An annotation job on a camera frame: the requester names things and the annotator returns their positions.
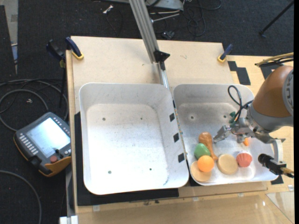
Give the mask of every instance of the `black carpet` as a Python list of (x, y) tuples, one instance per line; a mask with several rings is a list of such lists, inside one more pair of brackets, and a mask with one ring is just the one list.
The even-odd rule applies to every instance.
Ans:
[[(198, 0), (192, 0), (185, 4), (184, 13), (154, 23), (154, 29), (157, 39), (164, 39), (162, 32), (173, 31), (173, 40), (177, 41), (221, 42), (224, 48), (233, 44), (232, 55), (285, 54), (293, 52), (294, 6), (268, 28), (266, 37), (261, 37), (258, 32), (291, 1), (200, 0), (199, 4)], [(114, 9), (108, 15), (103, 14), (110, 4)], [(150, 11), (165, 9), (151, 8)], [(46, 44), (51, 39), (64, 50), (64, 39), (71, 35), (141, 38), (129, 4), (98, 0), (19, 0), (18, 13), (18, 75), (15, 75), (4, 7), (0, 6), (0, 81), (61, 79), (62, 69), (58, 61), (46, 51)], [(152, 19), (161, 16), (166, 15), (151, 15)], [(0, 88), (1, 96), (13, 89)], [(53, 101), (52, 111), (61, 113), (57, 108), (59, 96), (55, 91), (48, 92), (46, 95)], [(43, 106), (37, 104), (28, 106), (25, 114), (19, 114), (24, 111), (24, 102), (15, 102), (11, 110), (14, 112), (6, 112), (3, 117), (15, 127), (26, 123), (25, 116), (31, 114), (33, 119), (33, 113), (38, 116), (44, 112)], [(19, 154), (12, 136), (13, 132), (0, 124), (0, 148), (4, 150), (0, 152), (0, 169), (25, 177), (36, 188), (42, 202), (42, 223), (58, 223), (59, 217), (66, 215), (64, 172), (52, 178), (37, 173)], [(37, 223), (38, 206), (30, 188), (21, 180), (2, 174), (0, 183), (0, 223)]]
[(14, 56), (11, 48), (9, 31), (4, 6), (0, 6), (0, 81), (14, 78)]

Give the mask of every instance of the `black tape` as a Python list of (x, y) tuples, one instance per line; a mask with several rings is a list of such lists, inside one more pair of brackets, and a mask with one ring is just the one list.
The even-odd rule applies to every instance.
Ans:
[(169, 116), (169, 119), (170, 119), (170, 122), (172, 122), (172, 121), (175, 119), (174, 113), (172, 113), (172, 114)]
[(174, 142), (176, 142), (176, 141), (179, 140), (179, 135), (178, 135), (178, 133), (176, 133), (176, 134), (173, 136), (173, 140), (174, 140)]
[(280, 67), (280, 66), (279, 65), (272, 65), (272, 66), (267, 66), (267, 67), (260, 67), (264, 79), (266, 79), (268, 77), (268, 75), (271, 74), (272, 71), (277, 69), (278, 67)]
[(228, 66), (231, 71), (236, 71), (240, 84), (251, 85), (247, 70), (245, 67), (237, 67), (236, 62), (228, 61)]
[(179, 156), (178, 156), (178, 162), (182, 162), (185, 160), (185, 155), (184, 153), (181, 153)]
[(282, 179), (282, 176), (279, 175), (277, 179), (271, 181), (271, 184), (274, 185), (274, 184), (282, 184), (284, 183), (284, 180)]

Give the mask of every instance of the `toy bread roll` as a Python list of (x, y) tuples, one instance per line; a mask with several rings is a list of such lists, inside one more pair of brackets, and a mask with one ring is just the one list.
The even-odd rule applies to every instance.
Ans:
[(238, 171), (237, 160), (230, 154), (222, 154), (217, 161), (218, 169), (227, 175), (235, 174)]
[(193, 178), (198, 182), (206, 182), (212, 176), (212, 171), (210, 172), (201, 172), (197, 166), (197, 161), (194, 161), (190, 168)]

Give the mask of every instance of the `wooden board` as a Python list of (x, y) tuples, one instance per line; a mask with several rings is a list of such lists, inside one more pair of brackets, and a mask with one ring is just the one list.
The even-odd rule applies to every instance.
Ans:
[[(95, 37), (72, 37), (72, 39), (85, 55), (83, 60), (78, 61), (72, 57), (70, 51), (66, 52), (71, 140), (74, 145), (73, 115), (79, 111), (78, 91), (83, 84), (88, 82), (159, 83), (159, 77), (157, 67), (152, 65), (147, 57), (142, 40)], [(171, 91), (178, 84), (238, 83), (238, 77), (235, 72), (230, 72), (227, 61), (224, 63), (217, 61), (217, 57), (223, 52), (220, 43), (159, 41), (159, 47), (162, 51), (171, 54), (165, 62)], [(228, 56), (228, 61), (235, 61), (237, 66), (248, 69), (251, 80), (249, 88), (254, 94), (263, 82), (262, 73), (256, 69), (254, 63), (265, 58)], [(288, 167), (293, 168), (293, 129), (287, 127), (280, 132), (279, 134), (288, 140), (284, 143), (284, 153)], [(248, 218), (250, 218), (248, 223), (290, 223), (265, 195), (269, 192), (286, 191), (288, 185), (294, 185), (293, 179), (290, 178), (284, 178), (285, 183), (279, 185), (271, 185), (270, 182), (253, 182), (191, 187), (187, 184), (179, 189), (180, 198), (112, 203), (95, 207), (77, 206), (74, 150), (72, 146), (73, 194), (79, 223), (118, 223), (120, 221), (125, 224), (139, 223), (141, 220), (143, 223), (198, 223), (199, 218), (205, 223), (237, 223), (244, 222)], [(257, 203), (267, 203), (267, 208)], [(238, 216), (233, 221), (229, 214), (232, 211)]]

